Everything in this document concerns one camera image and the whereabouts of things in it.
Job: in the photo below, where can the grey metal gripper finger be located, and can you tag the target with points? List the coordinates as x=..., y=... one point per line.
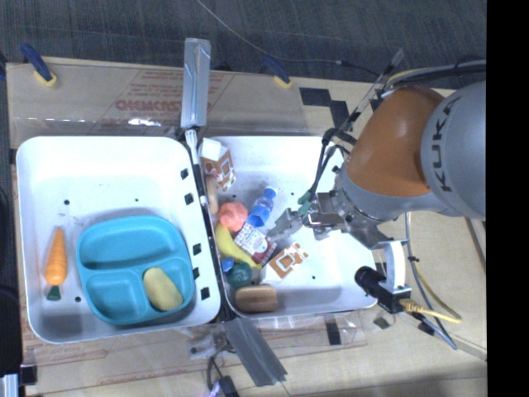
x=287, y=217
x=285, y=231

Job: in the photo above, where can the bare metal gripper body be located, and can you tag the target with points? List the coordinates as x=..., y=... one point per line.
x=330, y=217

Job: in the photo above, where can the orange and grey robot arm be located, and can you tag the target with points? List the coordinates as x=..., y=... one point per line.
x=413, y=147

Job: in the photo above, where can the clear bottle with blue cap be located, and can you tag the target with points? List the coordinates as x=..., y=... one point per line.
x=261, y=209

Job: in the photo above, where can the small white and orange carton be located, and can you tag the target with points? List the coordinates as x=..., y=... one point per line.
x=287, y=261

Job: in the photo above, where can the red and white packet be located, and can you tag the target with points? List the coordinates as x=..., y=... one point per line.
x=256, y=242

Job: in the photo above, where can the orange round toy fruit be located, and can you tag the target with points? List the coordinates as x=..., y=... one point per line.
x=232, y=216

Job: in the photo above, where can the yellow banana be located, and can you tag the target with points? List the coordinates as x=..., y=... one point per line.
x=226, y=244

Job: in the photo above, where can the white plastic tray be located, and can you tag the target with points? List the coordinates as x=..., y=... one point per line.
x=115, y=172
x=306, y=288

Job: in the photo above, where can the dark green round toy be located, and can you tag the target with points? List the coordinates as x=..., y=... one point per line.
x=239, y=274

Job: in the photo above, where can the small blue cap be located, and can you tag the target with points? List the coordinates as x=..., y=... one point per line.
x=227, y=264

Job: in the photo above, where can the brown bread bun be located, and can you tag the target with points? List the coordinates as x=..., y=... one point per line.
x=256, y=299

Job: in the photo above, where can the beige toy sausage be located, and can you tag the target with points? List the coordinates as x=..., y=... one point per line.
x=212, y=197

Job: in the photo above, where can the large white and orange carton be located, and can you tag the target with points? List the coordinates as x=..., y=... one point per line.
x=219, y=164

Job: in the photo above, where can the yellow toy potato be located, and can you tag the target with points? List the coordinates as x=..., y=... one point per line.
x=162, y=288

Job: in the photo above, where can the blue divided plate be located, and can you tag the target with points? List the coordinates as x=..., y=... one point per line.
x=124, y=246

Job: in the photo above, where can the brown cardboard board red print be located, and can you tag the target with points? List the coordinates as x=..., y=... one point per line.
x=124, y=93

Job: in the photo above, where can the orange carrot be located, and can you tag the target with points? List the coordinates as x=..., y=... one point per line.
x=56, y=259

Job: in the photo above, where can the black cylinder on white bracket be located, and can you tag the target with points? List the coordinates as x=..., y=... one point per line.
x=378, y=285

